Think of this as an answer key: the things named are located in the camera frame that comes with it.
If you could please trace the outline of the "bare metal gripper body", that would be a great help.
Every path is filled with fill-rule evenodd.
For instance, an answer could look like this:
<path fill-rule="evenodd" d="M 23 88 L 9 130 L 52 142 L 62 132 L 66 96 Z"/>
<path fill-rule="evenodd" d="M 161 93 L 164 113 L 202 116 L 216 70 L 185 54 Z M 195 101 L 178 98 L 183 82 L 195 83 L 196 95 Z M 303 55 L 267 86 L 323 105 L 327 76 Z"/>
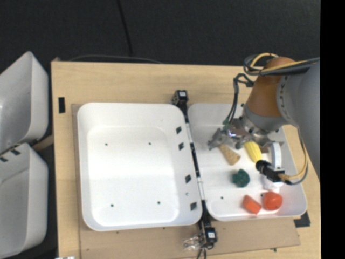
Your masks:
<path fill-rule="evenodd" d="M 228 136 L 237 144 L 255 142 L 259 145 L 267 145 L 273 140 L 268 136 L 270 131 L 263 130 L 246 117 L 233 118 L 225 125 Z"/>

